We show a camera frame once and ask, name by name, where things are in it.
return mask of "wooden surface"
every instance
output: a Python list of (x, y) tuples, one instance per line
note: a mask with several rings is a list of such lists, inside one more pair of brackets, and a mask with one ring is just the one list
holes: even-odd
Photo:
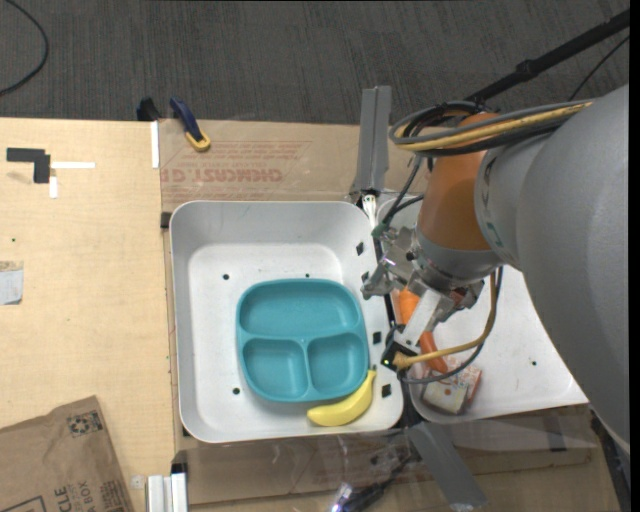
[[(160, 183), (148, 123), (0, 119), (0, 260), (24, 296), (0, 306), (0, 427), (97, 395), (125, 479), (174, 455)], [(44, 149), (59, 197), (6, 147)], [(138, 512), (144, 490), (131, 489)]]

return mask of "yellow banana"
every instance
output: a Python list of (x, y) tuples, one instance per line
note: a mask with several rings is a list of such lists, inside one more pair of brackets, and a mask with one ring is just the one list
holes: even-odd
[(307, 411), (307, 418), (323, 427), (337, 427), (351, 423), (361, 416), (373, 399), (375, 370), (367, 371), (364, 382), (344, 400), (328, 405), (318, 405)]

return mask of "teal divided plate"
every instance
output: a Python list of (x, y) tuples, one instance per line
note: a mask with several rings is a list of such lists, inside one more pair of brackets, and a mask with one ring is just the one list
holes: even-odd
[(276, 402), (348, 395), (369, 368), (364, 319), (353, 294), (325, 279), (281, 279), (249, 288), (236, 314), (247, 383)]

